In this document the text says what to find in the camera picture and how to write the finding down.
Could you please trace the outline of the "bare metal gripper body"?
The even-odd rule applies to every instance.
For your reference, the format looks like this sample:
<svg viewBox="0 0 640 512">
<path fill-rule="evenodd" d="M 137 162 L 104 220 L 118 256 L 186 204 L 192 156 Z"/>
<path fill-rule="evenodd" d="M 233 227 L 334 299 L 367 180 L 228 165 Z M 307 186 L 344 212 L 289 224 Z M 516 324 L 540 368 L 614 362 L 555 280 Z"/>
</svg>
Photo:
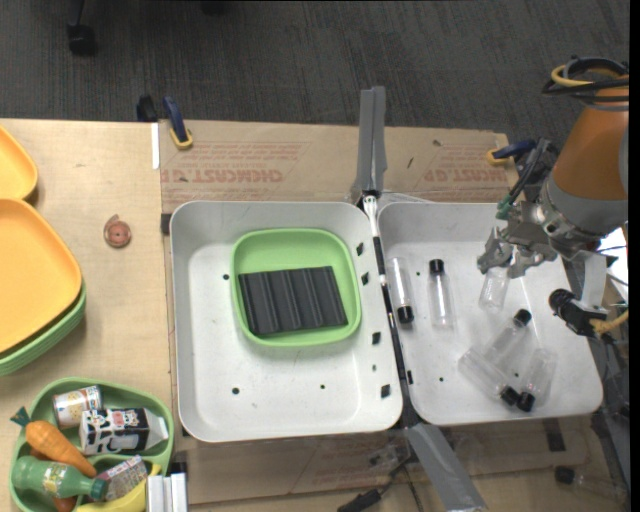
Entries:
<svg viewBox="0 0 640 512">
<path fill-rule="evenodd" d="M 571 223 L 553 206 L 520 201 L 504 207 L 499 217 L 507 221 L 501 237 L 531 254 L 543 254 L 547 260 L 556 255 L 574 259 L 581 251 L 595 250 L 600 234 L 591 233 Z"/>
</svg>

